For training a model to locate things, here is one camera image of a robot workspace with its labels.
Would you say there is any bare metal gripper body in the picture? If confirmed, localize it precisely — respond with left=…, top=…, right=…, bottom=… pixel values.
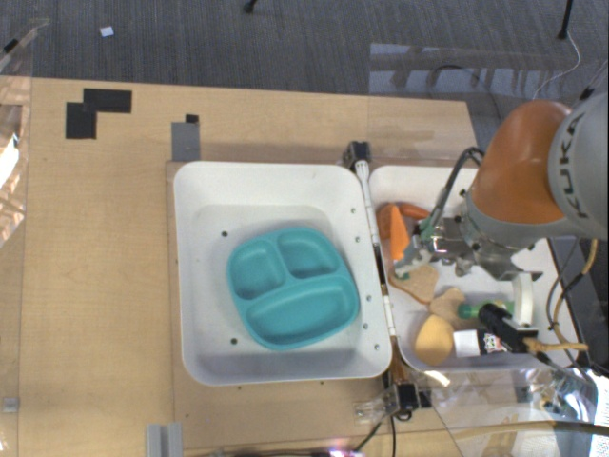
left=426, top=215, right=544, bottom=283

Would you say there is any orange carrot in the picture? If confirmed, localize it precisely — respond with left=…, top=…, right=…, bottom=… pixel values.
left=388, top=204, right=412, bottom=263

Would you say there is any brown bread slice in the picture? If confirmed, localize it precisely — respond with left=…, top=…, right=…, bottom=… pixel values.
left=386, top=263, right=440, bottom=306

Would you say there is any orange sausage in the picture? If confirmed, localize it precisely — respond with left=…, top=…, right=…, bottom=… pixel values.
left=375, top=201, right=432, bottom=230

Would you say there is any white plastic tray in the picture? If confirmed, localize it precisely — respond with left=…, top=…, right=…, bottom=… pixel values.
left=368, top=164, right=580, bottom=376
left=172, top=160, right=394, bottom=387

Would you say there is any brown biscuit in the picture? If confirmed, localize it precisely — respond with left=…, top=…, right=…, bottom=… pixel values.
left=428, top=287, right=468, bottom=330

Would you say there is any green bottle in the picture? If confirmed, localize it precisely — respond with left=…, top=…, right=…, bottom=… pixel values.
left=457, top=300, right=516, bottom=319

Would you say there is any thin black and white rod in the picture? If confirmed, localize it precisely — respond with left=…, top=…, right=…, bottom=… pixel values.
left=353, top=158, right=397, bottom=338

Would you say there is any yellow toy pear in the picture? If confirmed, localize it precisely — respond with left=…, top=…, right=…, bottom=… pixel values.
left=413, top=313, right=456, bottom=368

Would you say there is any white bottle with dark label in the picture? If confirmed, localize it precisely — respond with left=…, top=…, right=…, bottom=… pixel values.
left=451, top=328, right=513, bottom=358

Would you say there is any blue divided plate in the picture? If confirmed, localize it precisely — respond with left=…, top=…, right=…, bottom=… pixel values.
left=225, top=226, right=362, bottom=353

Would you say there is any black block with thin wires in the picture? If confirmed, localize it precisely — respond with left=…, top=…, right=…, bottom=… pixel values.
left=345, top=140, right=372, bottom=165
left=396, top=381, right=421, bottom=421

